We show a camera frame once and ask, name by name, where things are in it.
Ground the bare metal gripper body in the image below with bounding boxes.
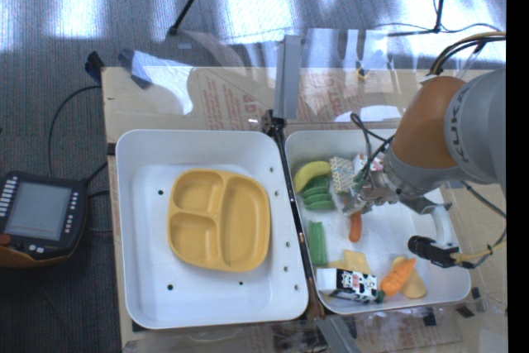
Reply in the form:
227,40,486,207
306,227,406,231
354,169,401,207

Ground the orange sausage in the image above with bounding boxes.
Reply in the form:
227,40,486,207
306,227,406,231
348,211,364,244

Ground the small white and red carton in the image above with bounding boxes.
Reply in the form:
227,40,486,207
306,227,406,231
352,153,384,175

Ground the green sliced cucumber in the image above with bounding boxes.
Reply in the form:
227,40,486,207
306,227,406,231
300,175,336,212

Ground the white plastic tray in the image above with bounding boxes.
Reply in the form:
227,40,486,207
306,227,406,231
284,129,473,316
115,129,310,331

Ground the green bean pod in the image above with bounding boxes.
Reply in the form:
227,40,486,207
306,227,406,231
308,220,329,267

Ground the yellow cheese slice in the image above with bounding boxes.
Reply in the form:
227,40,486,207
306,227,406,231
326,249,373,274

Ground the yellow banana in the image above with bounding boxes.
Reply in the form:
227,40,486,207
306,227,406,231
293,160,332,194

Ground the cow print milk carton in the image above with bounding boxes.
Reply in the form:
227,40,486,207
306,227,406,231
315,267,379,304

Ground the orange carrot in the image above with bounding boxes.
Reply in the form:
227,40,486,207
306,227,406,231
374,257,417,304

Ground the yellow flat oval piece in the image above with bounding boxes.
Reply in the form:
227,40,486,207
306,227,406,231
392,255,428,300

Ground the yellow divided plate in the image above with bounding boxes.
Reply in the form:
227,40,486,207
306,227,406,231
166,168,273,274

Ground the brown cardboard board red print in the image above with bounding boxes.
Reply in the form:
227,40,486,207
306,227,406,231
101,65,507,349

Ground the black cylinder on white bracket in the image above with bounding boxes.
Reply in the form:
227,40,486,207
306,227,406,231
407,203,462,269

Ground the black block with thin wires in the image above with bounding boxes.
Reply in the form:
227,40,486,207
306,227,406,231
260,110,287,137

